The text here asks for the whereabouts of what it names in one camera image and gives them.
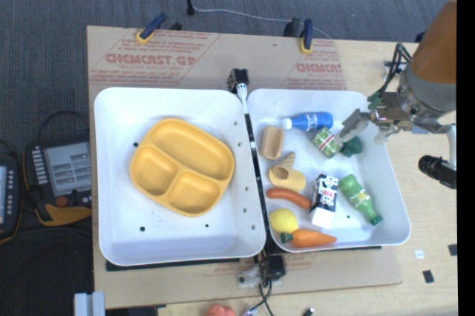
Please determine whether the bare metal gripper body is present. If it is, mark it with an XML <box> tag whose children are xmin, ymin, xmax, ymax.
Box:
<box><xmin>370</xmin><ymin>91</ymin><xmax>443</xmax><ymax>133</ymax></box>

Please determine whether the green broccoli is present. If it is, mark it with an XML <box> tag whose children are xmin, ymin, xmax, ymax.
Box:
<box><xmin>338</xmin><ymin>136</ymin><xmax>364</xmax><ymax>159</ymax></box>

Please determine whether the green and red carton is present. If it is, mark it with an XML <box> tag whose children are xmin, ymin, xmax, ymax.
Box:
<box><xmin>310</xmin><ymin>125</ymin><xmax>344</xmax><ymax>159</ymax></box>

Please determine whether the blue bottle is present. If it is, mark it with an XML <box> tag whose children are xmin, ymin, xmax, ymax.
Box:
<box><xmin>281</xmin><ymin>111</ymin><xmax>335</xmax><ymax>134</ymax></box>

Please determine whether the green bottle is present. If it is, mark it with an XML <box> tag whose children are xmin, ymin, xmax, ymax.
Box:
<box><xmin>338</xmin><ymin>173</ymin><xmax>384</xmax><ymax>227</ymax></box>

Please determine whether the white plastic tray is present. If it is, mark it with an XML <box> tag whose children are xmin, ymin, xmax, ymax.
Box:
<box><xmin>93</xmin><ymin>86</ymin><xmax>268</xmax><ymax>268</ymax></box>
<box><xmin>245</xmin><ymin>88</ymin><xmax>413</xmax><ymax>254</ymax></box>

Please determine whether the tan ice cream cone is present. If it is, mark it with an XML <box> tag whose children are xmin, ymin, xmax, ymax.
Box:
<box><xmin>272</xmin><ymin>151</ymin><xmax>297</xmax><ymax>180</ymax></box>

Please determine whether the black and white milk carton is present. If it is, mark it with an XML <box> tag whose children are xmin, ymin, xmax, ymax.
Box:
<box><xmin>309</xmin><ymin>174</ymin><xmax>340</xmax><ymax>230</ymax></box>

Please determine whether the pale yellow banana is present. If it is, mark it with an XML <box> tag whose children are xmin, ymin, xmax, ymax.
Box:
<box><xmin>268</xmin><ymin>165</ymin><xmax>307</xmax><ymax>194</ymax></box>

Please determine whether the tan bread bun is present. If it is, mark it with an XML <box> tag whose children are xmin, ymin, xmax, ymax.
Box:
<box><xmin>258</xmin><ymin>125</ymin><xmax>286</xmax><ymax>161</ymax></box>

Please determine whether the orange sausage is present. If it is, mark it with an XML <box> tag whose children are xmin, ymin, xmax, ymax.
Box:
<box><xmin>266</xmin><ymin>187</ymin><xmax>312</xmax><ymax>211</ymax></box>

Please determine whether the thin black and white rod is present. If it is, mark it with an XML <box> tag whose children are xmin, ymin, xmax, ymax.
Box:
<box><xmin>235</xmin><ymin>82</ymin><xmax>276</xmax><ymax>257</ymax></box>

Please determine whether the yellow lemon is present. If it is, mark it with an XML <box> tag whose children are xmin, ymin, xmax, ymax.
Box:
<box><xmin>269</xmin><ymin>208</ymin><xmax>300</xmax><ymax>235</ymax></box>

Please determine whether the orange carrot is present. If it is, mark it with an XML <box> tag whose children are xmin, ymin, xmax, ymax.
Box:
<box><xmin>279</xmin><ymin>228</ymin><xmax>338</xmax><ymax>249</ymax></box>

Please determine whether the yellow divided plate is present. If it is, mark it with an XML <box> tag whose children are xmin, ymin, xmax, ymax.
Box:
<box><xmin>128</xmin><ymin>116</ymin><xmax>237</xmax><ymax>218</ymax></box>

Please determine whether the brown cardboard board red print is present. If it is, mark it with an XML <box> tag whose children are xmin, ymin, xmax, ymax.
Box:
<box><xmin>86</xmin><ymin>24</ymin><xmax>404</xmax><ymax>310</ymax></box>

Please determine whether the red round toy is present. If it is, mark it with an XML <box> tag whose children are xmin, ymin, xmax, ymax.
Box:
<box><xmin>206</xmin><ymin>303</ymin><xmax>237</xmax><ymax>316</ymax></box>

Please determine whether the black cylinder on white bracket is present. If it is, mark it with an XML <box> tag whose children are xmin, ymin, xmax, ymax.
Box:
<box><xmin>418</xmin><ymin>123</ymin><xmax>458</xmax><ymax>191</ymax></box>

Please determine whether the black block with thin wires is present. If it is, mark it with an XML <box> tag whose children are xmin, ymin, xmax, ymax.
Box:
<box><xmin>258</xmin><ymin>254</ymin><xmax>287</xmax><ymax>280</ymax></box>
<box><xmin>226</xmin><ymin>68</ymin><xmax>251</xmax><ymax>91</ymax></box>

